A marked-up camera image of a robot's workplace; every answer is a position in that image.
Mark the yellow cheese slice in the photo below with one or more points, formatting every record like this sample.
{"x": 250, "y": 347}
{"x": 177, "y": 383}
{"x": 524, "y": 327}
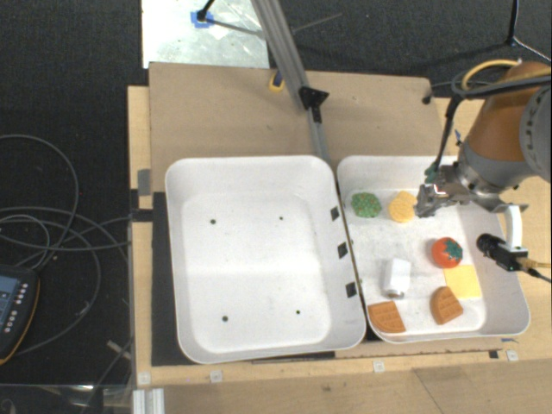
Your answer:
{"x": 463, "y": 282}

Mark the white carton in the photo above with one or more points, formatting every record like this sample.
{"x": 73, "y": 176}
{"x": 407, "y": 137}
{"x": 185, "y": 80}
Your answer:
{"x": 397, "y": 276}

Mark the brown cardboard board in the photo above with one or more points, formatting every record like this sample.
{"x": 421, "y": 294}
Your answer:
{"x": 224, "y": 119}

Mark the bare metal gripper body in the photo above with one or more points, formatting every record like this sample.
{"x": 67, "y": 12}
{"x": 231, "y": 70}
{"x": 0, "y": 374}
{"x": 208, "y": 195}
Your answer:
{"x": 457, "y": 186}

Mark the white plastic tray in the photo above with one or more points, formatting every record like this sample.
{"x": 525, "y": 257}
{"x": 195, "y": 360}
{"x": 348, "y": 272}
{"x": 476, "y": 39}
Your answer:
{"x": 414, "y": 240}
{"x": 254, "y": 261}

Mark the orange waffle slice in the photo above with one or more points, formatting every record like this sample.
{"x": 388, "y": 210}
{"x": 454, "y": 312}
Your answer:
{"x": 387, "y": 317}
{"x": 446, "y": 305}

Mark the red tomato with green top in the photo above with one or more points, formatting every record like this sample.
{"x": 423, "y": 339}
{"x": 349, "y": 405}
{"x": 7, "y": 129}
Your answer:
{"x": 446, "y": 253}

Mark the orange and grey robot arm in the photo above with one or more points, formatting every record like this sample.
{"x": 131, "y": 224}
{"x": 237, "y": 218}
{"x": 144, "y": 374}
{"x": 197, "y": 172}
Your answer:
{"x": 496, "y": 127}

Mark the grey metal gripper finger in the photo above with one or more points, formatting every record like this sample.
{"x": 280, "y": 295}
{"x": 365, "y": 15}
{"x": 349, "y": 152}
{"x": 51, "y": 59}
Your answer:
{"x": 422, "y": 203}
{"x": 434, "y": 205}

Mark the yellow biscuit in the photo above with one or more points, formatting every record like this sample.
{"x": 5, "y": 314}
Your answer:
{"x": 402, "y": 208}

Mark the black cylinder on white bracket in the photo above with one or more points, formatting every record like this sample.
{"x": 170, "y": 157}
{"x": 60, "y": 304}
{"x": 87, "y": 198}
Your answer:
{"x": 500, "y": 250}

